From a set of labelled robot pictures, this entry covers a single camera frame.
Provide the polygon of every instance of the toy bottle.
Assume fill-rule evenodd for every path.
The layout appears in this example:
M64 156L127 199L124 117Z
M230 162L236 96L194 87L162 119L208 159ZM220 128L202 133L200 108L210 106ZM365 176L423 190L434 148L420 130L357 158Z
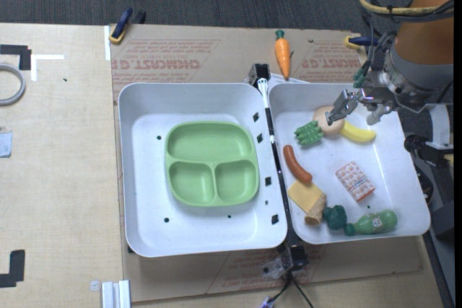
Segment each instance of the toy bottle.
M355 224L347 224L344 227L345 234L353 236L355 234L380 234L389 232L398 223L396 213L390 209L374 213L365 214Z

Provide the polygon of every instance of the orange carrot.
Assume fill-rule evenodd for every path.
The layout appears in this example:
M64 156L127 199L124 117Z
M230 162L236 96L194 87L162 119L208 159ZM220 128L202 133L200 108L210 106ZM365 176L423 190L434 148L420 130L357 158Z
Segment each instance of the orange carrot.
M290 72L290 45L289 42L284 39L284 31L276 31L277 40L274 44L274 50L276 51L276 59L281 69L282 75L285 79L289 78Z

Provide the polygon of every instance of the sausage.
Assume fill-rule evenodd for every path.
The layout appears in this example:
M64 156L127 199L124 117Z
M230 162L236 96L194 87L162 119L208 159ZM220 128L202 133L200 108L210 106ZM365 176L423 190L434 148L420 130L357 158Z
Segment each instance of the sausage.
M290 172L301 182L305 184L310 183L313 180L313 176L300 166L295 158L294 148L290 145L286 145L282 151Z

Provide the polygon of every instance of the green divided plate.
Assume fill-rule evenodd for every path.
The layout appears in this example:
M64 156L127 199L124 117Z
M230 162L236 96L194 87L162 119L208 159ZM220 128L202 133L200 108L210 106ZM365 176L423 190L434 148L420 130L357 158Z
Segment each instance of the green divided plate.
M181 123L165 146L167 182L173 195L190 206L233 206L258 190L258 163L253 139L229 122Z

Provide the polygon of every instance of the metal ring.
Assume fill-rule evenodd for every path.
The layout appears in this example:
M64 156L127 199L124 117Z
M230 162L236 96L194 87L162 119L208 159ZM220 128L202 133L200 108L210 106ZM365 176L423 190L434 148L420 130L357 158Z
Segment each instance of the metal ring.
M16 75L16 77L21 81L21 86L19 87L19 90L16 94L6 99L0 99L0 106L11 105L17 102L21 98L21 96L24 94L24 91L26 88L26 80L19 69L13 66L9 66L8 64L0 63L0 71L11 72L12 74Z

